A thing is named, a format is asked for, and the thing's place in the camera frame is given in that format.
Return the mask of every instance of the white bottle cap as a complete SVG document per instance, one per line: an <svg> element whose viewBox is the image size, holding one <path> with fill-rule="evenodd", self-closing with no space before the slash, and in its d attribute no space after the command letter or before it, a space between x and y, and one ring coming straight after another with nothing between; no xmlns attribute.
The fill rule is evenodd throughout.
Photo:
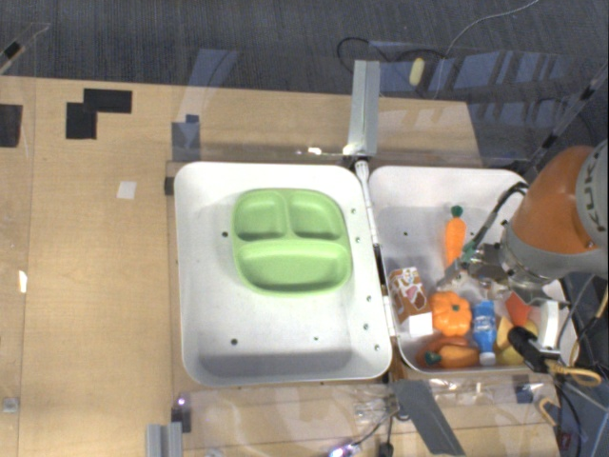
<svg viewBox="0 0 609 457"><path fill-rule="evenodd" d="M495 352L483 352L480 354L480 364L482 366L494 366L496 362Z"/></svg>

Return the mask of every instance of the orange carrot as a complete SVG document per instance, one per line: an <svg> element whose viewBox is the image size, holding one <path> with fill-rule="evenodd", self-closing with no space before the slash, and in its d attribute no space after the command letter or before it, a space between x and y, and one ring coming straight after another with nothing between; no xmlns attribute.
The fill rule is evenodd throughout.
<svg viewBox="0 0 609 457"><path fill-rule="evenodd" d="M465 242L465 231L467 230L467 226L461 218L463 209L456 205L450 209L450 212L453 215L453 218L446 224L446 232L444 235L446 264L448 266L461 256L463 244Z"/></svg>

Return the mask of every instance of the green tray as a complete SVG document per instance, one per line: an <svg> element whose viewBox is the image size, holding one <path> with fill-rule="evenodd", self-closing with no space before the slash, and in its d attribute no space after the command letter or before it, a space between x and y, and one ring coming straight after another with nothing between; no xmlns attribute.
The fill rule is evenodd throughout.
<svg viewBox="0 0 609 457"><path fill-rule="evenodd" d="M232 212L233 258L241 280L269 294L331 292L351 276L344 218L309 189L255 189Z"/></svg>

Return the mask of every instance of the toy pumpkin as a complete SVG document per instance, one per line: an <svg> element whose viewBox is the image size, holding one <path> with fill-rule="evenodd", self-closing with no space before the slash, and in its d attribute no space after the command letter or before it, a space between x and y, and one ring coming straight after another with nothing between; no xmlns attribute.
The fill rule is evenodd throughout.
<svg viewBox="0 0 609 457"><path fill-rule="evenodd" d="M429 298L433 327L442 335L465 335L472 322L469 303L453 291L443 291Z"/></svg>

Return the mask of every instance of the wooden table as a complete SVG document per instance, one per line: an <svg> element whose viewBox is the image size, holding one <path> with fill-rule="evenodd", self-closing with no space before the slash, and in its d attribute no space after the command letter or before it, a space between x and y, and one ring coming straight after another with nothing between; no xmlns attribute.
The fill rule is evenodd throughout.
<svg viewBox="0 0 609 457"><path fill-rule="evenodd" d="M143 456L146 425L168 422L173 388L182 384L174 379L184 376L172 358L163 188L171 122L184 121L194 104L207 145L231 150L246 140L253 148L281 143L287 150L340 150L349 97L1 79L0 103L12 99L24 110L34 108L36 119L33 175L15 171L21 181L31 181L32 200L25 329L23 339L13 337L15 353L23 344L19 440L9 455ZM66 103L82 102L84 88L132 90L133 110L100 113L97 140L67 140ZM23 89L30 93L18 91ZM384 144L476 155L464 105L382 98L380 110ZM0 149L3 165L10 154ZM117 198L123 181L137 183L134 199ZM5 196L10 188L10 182L0 186ZM189 380L183 386L198 389ZM330 448L361 429L335 417L335 402L325 391L307 385L273 393L274 411L298 410L304 422L321 419L321 436L305 443L289 443L289 434L277 441L268 430L268 403L252 404L239 389L203 393L220 394L232 407L208 407L206 415L214 418L207 431L224 435L226 456L308 457L311 448ZM470 455L491 455L491 448L498 455L557 453L551 428L532 405L490 401L448 405L444 412ZM2 431L16 431L4 422ZM427 455L411 424L400 423L394 431L397 456ZM245 442L244 435L251 440ZM197 438L193 433L185 439L193 448L189 457L206 455L206 442Z"/></svg>

